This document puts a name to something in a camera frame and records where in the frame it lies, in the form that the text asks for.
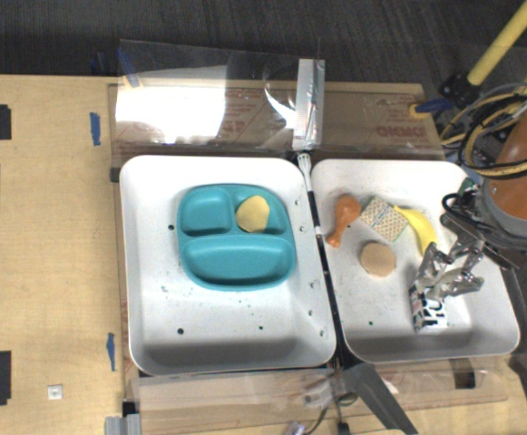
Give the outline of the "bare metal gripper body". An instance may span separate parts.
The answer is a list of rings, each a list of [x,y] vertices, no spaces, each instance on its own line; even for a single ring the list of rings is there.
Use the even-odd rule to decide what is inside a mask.
[[[499,227],[480,227],[464,216],[446,210],[441,224],[460,236],[478,240],[483,253],[494,263],[505,269],[521,269],[527,265],[527,237],[510,234]]]

